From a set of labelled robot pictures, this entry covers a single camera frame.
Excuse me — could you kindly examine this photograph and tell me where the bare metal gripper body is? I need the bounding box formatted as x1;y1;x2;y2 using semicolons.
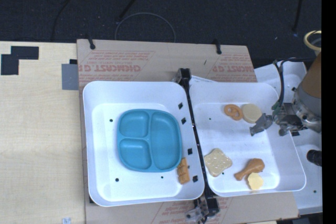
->
272;97;322;134

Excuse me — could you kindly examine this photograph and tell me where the cream round toy biscuit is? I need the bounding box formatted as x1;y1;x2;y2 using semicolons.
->
241;103;263;124

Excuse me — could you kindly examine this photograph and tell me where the white plastic tray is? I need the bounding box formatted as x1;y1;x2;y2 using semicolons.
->
188;81;307;198
82;80;206;208

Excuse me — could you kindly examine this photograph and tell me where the orange toy pretzel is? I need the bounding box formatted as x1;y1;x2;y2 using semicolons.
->
223;103;244;122

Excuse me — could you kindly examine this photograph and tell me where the brown toy chicken drumstick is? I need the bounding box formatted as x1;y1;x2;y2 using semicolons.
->
234;157;266;182

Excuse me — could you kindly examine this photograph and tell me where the yellow toy potato chip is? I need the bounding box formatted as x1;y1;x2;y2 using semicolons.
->
247;172;264;191

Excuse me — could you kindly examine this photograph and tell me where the pale toy bread slice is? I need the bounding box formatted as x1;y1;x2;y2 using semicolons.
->
203;148;233;177

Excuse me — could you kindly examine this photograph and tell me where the thin black rod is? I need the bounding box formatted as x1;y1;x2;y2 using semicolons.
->
183;78;214;203

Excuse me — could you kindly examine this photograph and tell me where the white paper sheet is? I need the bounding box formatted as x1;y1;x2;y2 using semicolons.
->
189;75;219;85

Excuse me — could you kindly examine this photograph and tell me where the orange toy waffle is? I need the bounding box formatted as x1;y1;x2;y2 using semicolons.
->
176;157;191;185

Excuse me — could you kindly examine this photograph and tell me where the blue divided plate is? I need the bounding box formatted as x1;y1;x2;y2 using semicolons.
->
116;108;183;173

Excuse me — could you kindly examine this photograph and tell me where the brown cardboard board red print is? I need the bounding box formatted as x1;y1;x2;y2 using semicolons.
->
76;39;300;224

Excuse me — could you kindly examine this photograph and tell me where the black cylinder on white bracket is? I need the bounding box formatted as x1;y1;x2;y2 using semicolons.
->
306;149;322;167

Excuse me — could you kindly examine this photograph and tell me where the black block with thin wires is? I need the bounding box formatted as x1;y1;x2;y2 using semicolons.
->
174;68;192;85
204;197;220;217

